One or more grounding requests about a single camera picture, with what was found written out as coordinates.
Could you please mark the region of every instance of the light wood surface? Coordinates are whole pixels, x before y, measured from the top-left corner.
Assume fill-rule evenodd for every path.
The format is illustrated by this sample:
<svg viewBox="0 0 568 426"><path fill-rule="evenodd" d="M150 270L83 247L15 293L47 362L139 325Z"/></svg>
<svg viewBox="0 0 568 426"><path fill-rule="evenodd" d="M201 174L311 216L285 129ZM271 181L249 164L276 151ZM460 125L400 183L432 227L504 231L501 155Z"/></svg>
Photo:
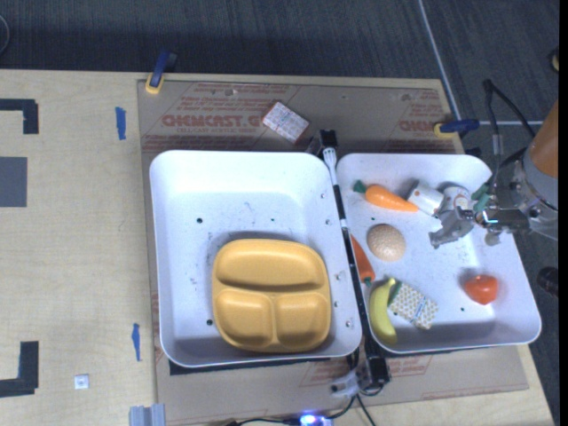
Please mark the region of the light wood surface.
<svg viewBox="0 0 568 426"><path fill-rule="evenodd" d="M28 206L0 208L0 379L16 377L20 341L40 348L39 388L0 398L0 424L126 425L131 406L157 400L136 89L146 76L0 71L0 98L35 99L40 115L40 134L24 136L21 113L0 112L0 156L28 158ZM285 80L427 83L443 93L438 81ZM125 140L117 137L115 107L126 111ZM518 351L529 390L376 406L371 415L377 424L553 424L531 353L525 345ZM80 374L89 375L88 390L75 389ZM335 424L368 422L354 408Z"/></svg>

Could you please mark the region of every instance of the yellow plate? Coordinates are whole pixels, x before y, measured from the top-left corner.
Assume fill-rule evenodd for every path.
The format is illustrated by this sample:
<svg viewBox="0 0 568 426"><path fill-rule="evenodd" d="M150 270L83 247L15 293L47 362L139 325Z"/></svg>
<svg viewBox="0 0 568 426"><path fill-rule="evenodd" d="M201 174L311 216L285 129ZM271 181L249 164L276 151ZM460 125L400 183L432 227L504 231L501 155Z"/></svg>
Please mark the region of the yellow plate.
<svg viewBox="0 0 568 426"><path fill-rule="evenodd" d="M326 265L293 241L231 241L215 258L213 314L221 336L248 351L309 351L331 324Z"/></svg>

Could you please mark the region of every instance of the yellow banana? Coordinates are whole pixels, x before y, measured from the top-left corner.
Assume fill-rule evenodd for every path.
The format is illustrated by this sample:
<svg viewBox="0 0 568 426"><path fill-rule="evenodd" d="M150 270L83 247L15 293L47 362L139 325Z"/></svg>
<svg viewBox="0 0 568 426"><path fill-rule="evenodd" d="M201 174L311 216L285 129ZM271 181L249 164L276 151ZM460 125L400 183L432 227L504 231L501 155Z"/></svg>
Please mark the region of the yellow banana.
<svg viewBox="0 0 568 426"><path fill-rule="evenodd" d="M369 299L371 327L376 337L379 338L382 343L389 345L397 343L397 332L392 326L387 313L391 287L394 286L396 282L394 278L389 278L385 283L371 292Z"/></svg>

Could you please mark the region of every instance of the orange carrot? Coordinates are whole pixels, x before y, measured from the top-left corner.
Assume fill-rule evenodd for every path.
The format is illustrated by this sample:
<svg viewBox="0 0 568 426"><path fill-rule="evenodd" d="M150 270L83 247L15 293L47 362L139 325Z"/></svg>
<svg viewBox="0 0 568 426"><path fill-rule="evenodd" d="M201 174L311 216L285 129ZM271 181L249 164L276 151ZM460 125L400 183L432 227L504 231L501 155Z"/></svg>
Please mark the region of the orange carrot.
<svg viewBox="0 0 568 426"><path fill-rule="evenodd" d="M353 235L351 236L351 245L353 246L353 251L355 252L355 262L357 263L357 271L359 272L359 278L361 282L364 282L368 286L371 285L371 282L375 280L375 272L373 271L373 267L367 258L367 254L359 245L359 242L355 240Z"/></svg>
<svg viewBox="0 0 568 426"><path fill-rule="evenodd" d="M402 197L392 193L388 189L371 185L365 191L365 199L378 207L384 209L395 209L398 211L418 211L418 207Z"/></svg>

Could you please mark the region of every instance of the tomato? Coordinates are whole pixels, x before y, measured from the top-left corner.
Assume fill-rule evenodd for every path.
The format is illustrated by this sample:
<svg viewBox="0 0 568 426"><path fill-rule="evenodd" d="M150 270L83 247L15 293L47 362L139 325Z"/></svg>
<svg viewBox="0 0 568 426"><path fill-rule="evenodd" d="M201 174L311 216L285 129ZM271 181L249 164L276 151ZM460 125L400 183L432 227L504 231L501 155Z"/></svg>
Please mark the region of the tomato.
<svg viewBox="0 0 568 426"><path fill-rule="evenodd" d="M466 280L463 289L474 302L489 304L497 298L499 281L489 274L479 274Z"/></svg>

